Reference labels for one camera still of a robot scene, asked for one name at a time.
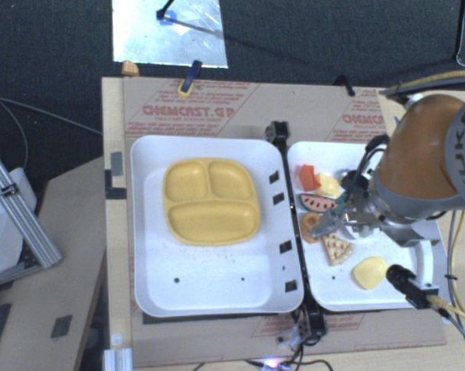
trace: plastic toy food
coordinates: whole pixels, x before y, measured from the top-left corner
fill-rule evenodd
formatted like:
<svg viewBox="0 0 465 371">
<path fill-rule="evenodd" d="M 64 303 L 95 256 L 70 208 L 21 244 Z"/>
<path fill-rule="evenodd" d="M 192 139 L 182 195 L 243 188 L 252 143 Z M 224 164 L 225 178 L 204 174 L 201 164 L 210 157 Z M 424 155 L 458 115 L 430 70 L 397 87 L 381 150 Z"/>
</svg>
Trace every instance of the plastic toy food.
<svg viewBox="0 0 465 371">
<path fill-rule="evenodd" d="M 385 277 L 387 264 L 381 257 L 368 257 L 353 268 L 353 277 L 365 290 L 373 290 Z"/>
<path fill-rule="evenodd" d="M 314 191 L 320 187 L 320 183 L 315 178 L 314 167 L 312 165 L 301 166 L 300 182 L 304 191 Z"/>
<path fill-rule="evenodd" d="M 162 188 L 165 219 L 181 242 L 220 246 L 251 238 L 260 208 L 248 171 L 228 159 L 195 158 L 169 166 Z"/>
<path fill-rule="evenodd" d="M 322 237 L 330 265 L 339 265 L 345 262 L 353 254 L 355 245 L 336 237 L 333 233 Z"/>
<path fill-rule="evenodd" d="M 301 217 L 300 229 L 301 237 L 308 243 L 315 243 L 316 240 L 311 236 L 311 227 L 316 226 L 320 221 L 320 216 L 313 212 L 306 213 Z"/>
</svg>

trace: black clamp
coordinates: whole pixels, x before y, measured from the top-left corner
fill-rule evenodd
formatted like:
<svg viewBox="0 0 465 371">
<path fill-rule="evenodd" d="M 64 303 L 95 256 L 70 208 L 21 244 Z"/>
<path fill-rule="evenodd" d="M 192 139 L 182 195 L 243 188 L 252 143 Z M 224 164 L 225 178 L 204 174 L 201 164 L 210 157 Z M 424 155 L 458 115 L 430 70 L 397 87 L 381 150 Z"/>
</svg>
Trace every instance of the black clamp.
<svg viewBox="0 0 465 371">
<path fill-rule="evenodd" d="M 409 269 L 401 265 L 392 265 L 387 270 L 385 276 L 394 288 L 406 296 L 406 300 L 416 309 L 430 308 L 430 303 L 426 299 L 428 295 L 438 295 L 439 289 L 431 284 L 421 287 L 416 282 L 416 275 Z"/>
<path fill-rule="evenodd" d="M 179 84 L 178 94 L 183 97 L 188 97 L 193 89 L 193 80 L 200 76 L 202 72 L 202 62 L 199 60 L 193 61 L 192 66 L 188 71 L 186 78 Z"/>
<path fill-rule="evenodd" d="M 348 95 L 350 97 L 353 97 L 356 95 L 356 92 L 353 89 L 351 81 L 344 74 L 341 74 L 340 76 L 338 76 L 338 78 L 335 79 L 332 85 L 344 85 L 346 89 L 348 90 Z"/>
</svg>

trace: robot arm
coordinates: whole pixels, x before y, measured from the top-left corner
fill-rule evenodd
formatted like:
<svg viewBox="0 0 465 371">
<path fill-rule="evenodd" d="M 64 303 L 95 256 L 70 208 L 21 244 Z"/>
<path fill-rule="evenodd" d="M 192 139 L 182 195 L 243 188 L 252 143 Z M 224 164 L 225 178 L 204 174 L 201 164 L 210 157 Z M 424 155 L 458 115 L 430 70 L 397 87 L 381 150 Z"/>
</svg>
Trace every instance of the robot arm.
<svg viewBox="0 0 465 371">
<path fill-rule="evenodd" d="M 375 148 L 368 146 L 360 167 Z M 358 167 L 339 207 L 312 229 L 314 237 L 345 225 L 360 236 L 380 229 L 409 246 L 423 239 L 412 223 L 437 212 L 465 210 L 465 103 L 437 94 L 412 104 L 365 180 Z M 362 183 L 357 189 L 356 182 Z"/>
</svg>

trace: black cable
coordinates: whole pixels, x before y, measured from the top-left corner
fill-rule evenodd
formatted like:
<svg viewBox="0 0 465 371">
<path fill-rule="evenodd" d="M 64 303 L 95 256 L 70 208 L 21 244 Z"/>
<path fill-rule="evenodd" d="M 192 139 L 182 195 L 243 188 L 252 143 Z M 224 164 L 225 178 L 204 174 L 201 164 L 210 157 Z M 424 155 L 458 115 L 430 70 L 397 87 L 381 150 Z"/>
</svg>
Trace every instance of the black cable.
<svg viewBox="0 0 465 371">
<path fill-rule="evenodd" d="M 299 360 L 299 362 L 295 362 L 295 360 L 293 360 L 291 362 L 291 364 L 297 364 L 296 369 L 294 371 L 298 371 L 300 369 L 301 363 L 303 362 L 303 354 L 304 354 L 304 345 L 302 344 L 301 345 L 301 350 L 300 350 L 300 360 Z"/>
<path fill-rule="evenodd" d="M 382 143 L 388 144 L 389 141 L 390 141 L 390 137 L 387 134 L 380 134 L 380 135 L 375 136 L 372 140 L 368 142 L 368 144 L 365 147 L 365 153 L 363 155 L 363 158 L 361 158 L 358 168 L 356 169 L 355 176 L 353 177 L 351 184 L 346 190 L 345 202 L 349 200 L 349 197 L 351 196 L 353 190 L 356 187 L 356 180 L 358 180 L 358 177 L 361 175 L 361 172 L 363 172 L 363 169 L 368 164 L 368 161 L 370 160 L 370 158 L 373 157 L 373 155 L 375 155 L 377 152 L 385 150 L 384 148 L 377 148 L 377 147 L 381 145 Z"/>
<path fill-rule="evenodd" d="M 315 345 L 317 345 L 317 344 L 319 343 L 319 341 L 320 341 L 320 338 L 315 339 L 313 342 L 310 342 L 310 340 L 307 340 L 307 341 L 304 343 L 304 345 L 305 345 L 305 346 L 309 346 L 309 347 L 315 346 Z"/>
<path fill-rule="evenodd" d="M 4 110 L 8 115 L 9 117 L 11 117 L 11 119 L 15 122 L 16 126 L 18 127 L 18 130 L 19 130 L 19 133 L 20 135 L 22 136 L 22 139 L 23 139 L 23 144 L 25 146 L 25 160 L 23 162 L 23 170 L 26 170 L 26 166 L 28 165 L 29 163 L 29 143 L 28 143 L 28 140 L 26 139 L 26 134 L 25 134 L 25 131 L 23 130 L 23 126 L 19 123 L 18 121 L 18 118 L 16 118 L 16 116 L 11 112 L 11 110 L 9 110 L 4 103 L 2 103 L 2 101 L 0 100 L 0 107 L 2 108 L 2 110 Z"/>
<path fill-rule="evenodd" d="M 459 18 L 457 20 L 457 33 L 456 33 L 456 48 L 454 49 L 453 57 L 456 58 L 456 62 L 462 67 L 465 67 L 465 63 L 461 60 L 461 48 L 463 46 L 463 34 L 464 34 L 464 17 L 465 17 L 465 0 L 461 0 L 459 7 Z"/>
<path fill-rule="evenodd" d="M 204 365 L 205 365 L 204 362 L 203 362 L 202 364 L 198 364 L 198 365 L 193 369 L 193 371 L 197 371 L 198 369 L 201 369 Z"/>
<path fill-rule="evenodd" d="M 251 366 L 263 368 L 263 364 L 261 362 L 256 362 L 256 361 L 253 361 L 253 360 L 245 360 L 245 362 L 247 362 Z"/>
</svg>

